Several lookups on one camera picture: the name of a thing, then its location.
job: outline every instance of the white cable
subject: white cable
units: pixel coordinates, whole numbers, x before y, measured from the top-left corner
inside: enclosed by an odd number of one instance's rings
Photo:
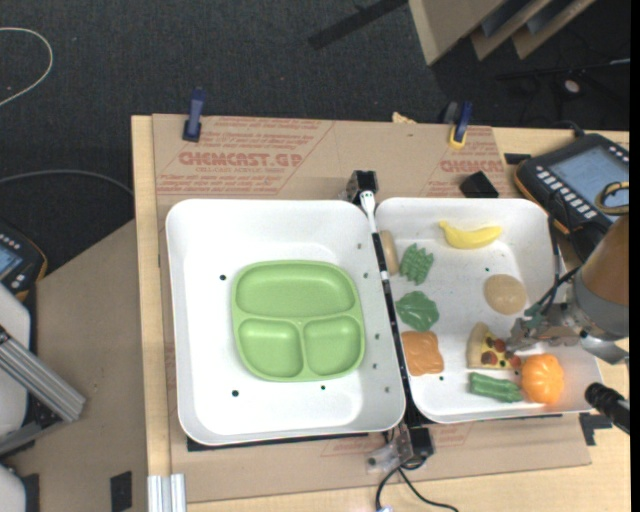
[[[44,43],[44,45],[47,47],[47,51],[49,52],[49,65],[47,66],[47,69],[45,70],[45,72],[42,73],[42,76],[40,78],[38,78],[35,82],[33,82],[30,86],[25,87],[21,91],[18,91],[13,96],[9,96],[8,98],[6,98],[4,100],[1,100],[0,101],[0,107],[2,107],[4,105],[6,105],[7,103],[9,103],[10,101],[15,100],[19,96],[22,96],[23,94],[28,93],[30,90],[32,90],[33,88],[38,86],[38,84],[40,82],[42,82],[47,77],[47,75],[51,71],[51,68],[53,67],[53,48],[51,47],[51,44],[49,44],[49,41],[47,41],[43,35],[39,34],[38,32],[36,32],[34,30],[30,30],[28,28],[0,27],[0,32],[24,32],[26,34],[31,34],[31,35],[37,37],[38,39],[40,39]]]

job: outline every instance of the white tray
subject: white tray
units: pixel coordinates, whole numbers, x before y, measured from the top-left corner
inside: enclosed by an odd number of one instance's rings
[[[399,423],[402,379],[359,208],[338,200],[189,199],[171,209],[166,230],[178,416],[192,439],[222,445],[384,431]],[[333,263],[355,282],[366,346],[362,363],[346,376],[271,382],[240,359],[231,318],[234,276],[252,263],[294,259]]]
[[[377,211],[379,230],[389,230],[399,259],[413,243],[433,253],[434,263],[426,281],[416,286],[399,275],[392,276],[395,301],[406,293],[421,290],[435,301],[440,314],[433,325],[445,368],[440,374],[409,375],[411,394],[419,411],[432,421],[454,423],[509,417],[538,416],[591,410],[584,392],[602,377],[596,359],[579,345],[550,347],[539,343],[528,354],[549,352],[558,357],[565,372],[565,391],[553,405],[530,402],[502,403],[472,395],[466,345],[474,324],[485,322],[499,337],[509,336],[514,315],[502,315],[487,304],[484,281],[494,274],[509,274],[525,285],[526,309],[539,300],[553,284],[554,260],[546,213],[525,199],[406,199],[383,201]],[[503,231],[492,244],[473,250],[450,247],[439,227],[447,220],[462,229],[499,225]],[[398,317],[401,332],[412,330]],[[513,371],[488,370],[482,373],[518,380]]]

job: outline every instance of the black cable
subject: black cable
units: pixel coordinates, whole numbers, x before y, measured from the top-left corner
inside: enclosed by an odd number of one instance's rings
[[[618,58],[618,56],[620,54],[620,50],[622,48],[626,48],[627,46],[629,46],[631,44],[631,40],[624,41],[620,45],[618,45],[618,47],[613,51],[613,53],[605,53],[605,52],[602,52],[602,51],[598,50],[596,47],[594,47],[587,38],[585,38],[582,34],[578,33],[577,31],[573,30],[573,28],[567,27],[566,33],[567,34],[571,34],[576,39],[578,39],[582,43],[584,48],[586,48],[587,52],[592,52],[592,53],[598,54],[598,55],[600,55],[600,57],[602,57],[603,59],[606,59],[608,61],[611,61],[611,60],[614,60],[614,59]]]
[[[415,494],[418,499],[420,499],[421,501],[423,501],[424,503],[427,503],[428,505],[432,505],[434,507],[440,507],[440,508],[446,508],[448,510],[452,510],[453,512],[459,512],[458,509],[456,507],[454,507],[453,505],[447,505],[446,503],[438,503],[437,501],[431,501],[427,498],[425,498],[424,496],[422,496],[422,494],[420,494],[418,492],[418,490],[413,486],[413,484],[411,483],[411,481],[407,478],[407,475],[404,474],[404,471],[402,471],[402,469],[399,469],[398,472],[400,473],[400,476],[404,479],[404,481],[406,482],[406,484],[409,486],[409,489],[411,489],[413,491],[413,494]]]
[[[576,138],[584,137],[584,130],[580,128],[580,126],[578,126],[576,123],[568,119],[557,121],[551,125],[552,128],[561,128],[563,126],[568,126],[569,128],[573,129],[573,133],[575,133]]]
[[[384,437],[384,440],[388,443],[389,440],[390,440],[389,439],[389,433],[388,432],[382,432],[382,436]],[[453,507],[453,506],[451,506],[451,505],[447,505],[447,504],[444,504],[444,503],[437,503],[435,501],[431,501],[431,500],[425,498],[424,496],[422,496],[422,494],[420,494],[418,492],[418,490],[411,484],[411,482],[407,478],[407,475],[404,474],[404,471],[415,471],[416,469],[421,468],[422,466],[424,466],[426,461],[427,461],[427,457],[420,457],[420,459],[415,461],[415,462],[411,461],[411,460],[407,461],[407,462],[403,462],[402,464],[399,464],[398,466],[393,468],[391,471],[389,471],[389,473],[387,473],[387,475],[378,484],[378,488],[376,489],[376,510],[382,509],[382,503],[380,502],[380,497],[382,495],[382,489],[384,488],[385,484],[389,481],[389,479],[397,472],[397,473],[400,473],[400,476],[403,478],[403,480],[409,486],[409,489],[411,489],[413,491],[413,493],[418,497],[418,499],[420,499],[424,503],[427,503],[429,505],[433,505],[434,507],[447,508],[449,510],[452,510],[453,512],[458,512],[458,509]]]
[[[26,178],[37,178],[40,176],[51,176],[51,175],[58,175],[58,174],[71,174],[76,176],[85,176],[89,178],[101,179],[111,183],[112,185],[115,185],[116,187],[119,187],[120,189],[124,190],[127,194],[129,194],[131,197],[133,197],[134,195],[133,190],[123,185],[119,181],[114,180],[113,178],[109,178],[108,176],[104,176],[96,172],[77,171],[73,169],[54,169],[54,170],[47,170],[47,171],[34,171],[34,172],[27,172],[24,174],[17,174],[15,176],[7,176],[6,178],[0,178],[0,185],[4,185],[5,183],[9,183],[11,181],[18,181]]]
[[[428,498],[425,498],[422,494],[420,494],[420,492],[418,491],[418,489],[416,489],[413,484],[411,483],[411,480],[409,480],[409,478],[407,478],[407,475],[404,474],[404,471],[402,470],[402,464],[395,467],[394,469],[392,469],[391,471],[389,471],[389,473],[387,473],[387,475],[382,479],[382,481],[380,482],[380,484],[378,484],[378,488],[376,489],[376,510],[380,510],[382,509],[382,503],[380,501],[380,497],[382,495],[382,489],[384,488],[385,484],[389,481],[389,479],[395,474],[395,473],[399,473],[400,476],[402,477],[402,479],[405,481],[405,483],[409,486],[409,489],[411,489],[411,491],[413,492],[413,494],[416,495],[416,497],[422,501],[423,503],[426,503],[427,505],[431,505],[434,507],[440,507],[440,508],[446,508],[448,510],[451,510],[453,512],[459,512],[459,510],[452,506],[452,505],[448,505],[446,503],[438,503],[437,501],[431,501]]]
[[[549,302],[547,303],[547,305],[542,309],[541,314],[546,314],[549,311],[549,308],[551,307],[551,304],[553,303],[553,301],[556,298],[556,293],[558,291],[558,286],[559,286],[559,281],[560,281],[560,247],[558,246],[558,239],[556,237],[556,232],[554,229],[554,222],[555,222],[555,215],[553,214],[552,209],[549,207],[551,203],[551,201],[553,201],[555,199],[557,190],[554,190],[551,195],[549,196],[549,199],[547,201],[547,208],[546,210],[549,212],[549,217],[547,218],[547,223],[548,223],[548,227],[549,227],[549,236],[551,237],[551,248],[553,250],[553,257],[555,259],[555,272],[554,272],[554,276],[553,276],[553,286],[551,287],[551,289],[549,290]]]
[[[569,272],[565,273],[560,279],[558,279],[557,286],[554,283],[554,285],[551,288],[549,288],[549,290],[547,290],[547,292],[540,298],[540,300],[538,301],[538,304],[542,305],[545,302],[545,299],[547,297],[550,297],[552,294],[554,295],[554,298],[555,298],[554,289],[557,289],[560,285],[563,285],[564,283],[569,281],[574,275],[576,275],[578,270],[580,270],[580,267],[576,267],[573,270],[570,270]]]
[[[585,258],[583,257],[582,251],[576,244],[576,239],[573,236],[575,233],[575,228],[573,226],[573,221],[571,220],[571,215],[569,214],[569,207],[567,206],[567,202],[564,200],[564,197],[560,196],[560,204],[562,205],[562,209],[564,210],[564,216],[567,219],[567,229],[569,230],[569,243],[571,243],[571,248],[573,252],[576,253],[576,256],[580,259],[581,262],[584,262]]]
[[[525,119],[529,111],[529,108],[531,107],[531,104],[534,102],[537,95],[540,93],[540,90],[542,89],[542,84],[540,83],[540,80],[536,75],[531,76],[530,80],[534,84],[535,90],[528,93],[529,97],[525,100],[524,105],[522,106],[520,115],[518,116],[518,121],[520,126],[525,125],[525,122],[526,122]]]

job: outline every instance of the toy food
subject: toy food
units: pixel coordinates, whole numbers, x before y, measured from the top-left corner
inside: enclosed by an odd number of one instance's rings
[[[493,334],[487,324],[478,322],[467,341],[467,367],[494,370],[520,368],[522,361],[506,348],[504,340]]]
[[[522,389],[534,402],[553,404],[564,389],[564,370],[552,354],[535,354],[522,365]]]
[[[419,290],[397,301],[396,310],[405,324],[420,332],[431,329],[440,318],[436,303]]]
[[[484,282],[484,298],[498,313],[513,315],[524,308],[527,292],[515,277],[496,274]]]
[[[247,370],[277,382],[342,377],[365,351],[355,283],[337,265],[310,260],[256,262],[231,289],[233,338]]]
[[[426,281],[433,259],[433,254],[427,254],[424,247],[418,249],[417,244],[411,244],[402,256],[400,275],[420,285]]]
[[[387,272],[393,276],[398,273],[400,266],[398,264],[396,244],[393,241],[391,232],[387,230],[380,231],[380,243],[382,244],[382,250],[384,252],[384,260],[387,263]]]
[[[488,396],[501,402],[520,402],[524,400],[520,388],[515,382],[496,379],[488,375],[472,372],[469,375],[469,390],[474,395]]]
[[[438,336],[433,331],[406,331],[401,336],[411,375],[418,377],[425,373],[440,373],[444,370],[444,360],[438,350]]]
[[[446,220],[441,220],[440,227],[444,231],[447,243],[456,249],[478,249],[489,245],[502,233],[500,226],[488,226],[475,231],[464,231],[451,226]]]

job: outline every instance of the toy banana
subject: toy banana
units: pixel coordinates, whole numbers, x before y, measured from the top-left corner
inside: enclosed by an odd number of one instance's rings
[[[450,226],[445,220],[440,221],[447,243],[457,249],[478,249],[489,245],[502,233],[500,226],[488,226],[475,231],[464,231]]]

